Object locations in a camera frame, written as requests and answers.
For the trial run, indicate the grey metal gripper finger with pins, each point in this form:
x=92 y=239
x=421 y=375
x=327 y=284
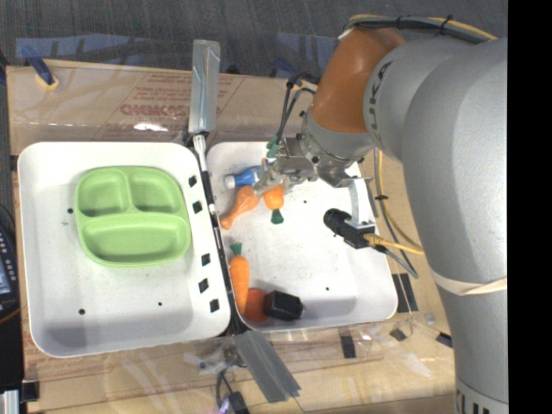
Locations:
x=264 y=178
x=285 y=183

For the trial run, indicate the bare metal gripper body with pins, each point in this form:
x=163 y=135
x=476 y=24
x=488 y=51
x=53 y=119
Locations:
x=297 y=158

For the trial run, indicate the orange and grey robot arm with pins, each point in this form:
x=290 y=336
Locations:
x=448 y=153

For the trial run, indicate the blue and white bottle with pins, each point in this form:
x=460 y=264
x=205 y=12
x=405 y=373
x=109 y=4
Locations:
x=243 y=177

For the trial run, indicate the short orange carrot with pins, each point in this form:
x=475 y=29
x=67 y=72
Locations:
x=274 y=200

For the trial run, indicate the orange chicken drumstick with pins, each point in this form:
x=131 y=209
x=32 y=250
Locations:
x=243 y=201

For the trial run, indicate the white plastic tray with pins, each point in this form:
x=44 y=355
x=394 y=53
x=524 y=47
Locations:
x=129 y=309
x=310 y=265

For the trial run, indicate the long orange carrot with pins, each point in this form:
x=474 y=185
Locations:
x=240 y=274

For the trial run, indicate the black box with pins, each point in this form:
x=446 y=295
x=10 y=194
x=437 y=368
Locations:
x=282 y=305

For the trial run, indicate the orange can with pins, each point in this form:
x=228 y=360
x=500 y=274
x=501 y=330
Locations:
x=255 y=306

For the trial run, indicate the green divided plate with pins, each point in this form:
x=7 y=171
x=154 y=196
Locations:
x=129 y=235

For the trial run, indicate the brown cardboard board red print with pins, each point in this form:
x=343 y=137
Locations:
x=108 y=102

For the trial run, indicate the black cylinder on white bracket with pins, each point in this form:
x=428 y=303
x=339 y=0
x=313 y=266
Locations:
x=345 y=227

